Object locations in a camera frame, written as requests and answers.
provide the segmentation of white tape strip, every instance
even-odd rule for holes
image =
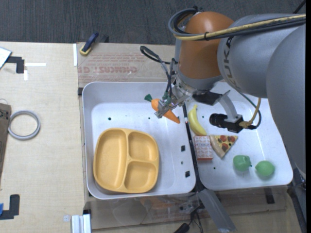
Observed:
[[[46,67],[46,63],[25,63],[26,67]]]
[[[28,70],[24,69],[24,81],[28,80]]]
[[[77,44],[73,44],[73,66],[78,65]]]

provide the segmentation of yellow banana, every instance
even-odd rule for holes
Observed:
[[[196,113],[197,107],[198,105],[195,104],[188,113],[189,126],[196,135],[201,135],[201,136],[207,135],[205,129],[202,127],[202,125],[198,121],[198,116]]]

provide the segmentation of white cable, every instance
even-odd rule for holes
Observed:
[[[29,134],[29,135],[22,136],[22,135],[15,134],[15,133],[11,130],[11,123],[12,123],[13,119],[16,118],[16,117],[19,116],[19,115],[30,115],[30,116],[32,116],[32,117],[36,120],[36,122],[37,122],[37,128],[36,128],[36,130],[35,130],[33,133],[31,133],[31,134]],[[32,112],[32,111],[27,111],[27,110],[23,110],[23,111],[17,111],[17,112],[15,112],[15,113],[13,113],[13,114],[11,115],[11,117],[10,117],[10,123],[9,123],[9,129],[8,129],[8,130],[9,130],[10,135],[11,135],[12,137],[14,137],[15,139],[17,139],[17,140],[29,140],[29,139],[31,139],[31,138],[34,138],[34,137],[39,133],[40,126],[41,126],[40,120],[39,120],[38,116],[37,116],[34,112]]]
[[[1,101],[1,100],[5,101],[5,102],[6,102],[6,104],[9,104],[7,100],[5,100],[5,99],[0,99],[0,101]]]

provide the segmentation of gray carpet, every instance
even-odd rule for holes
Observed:
[[[167,28],[177,11],[197,5],[236,20],[292,13],[303,0],[0,0],[0,41],[75,43],[94,31],[109,42],[175,43]],[[304,5],[299,13],[305,13]]]

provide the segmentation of orange carrot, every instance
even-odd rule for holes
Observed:
[[[158,111],[159,109],[157,108],[158,104],[159,104],[159,100],[160,99],[152,99],[151,100],[151,106],[155,111]],[[177,116],[175,116],[175,114],[171,111],[168,110],[164,115],[164,117],[166,117],[169,120],[174,121],[175,123],[180,123],[179,118]]]

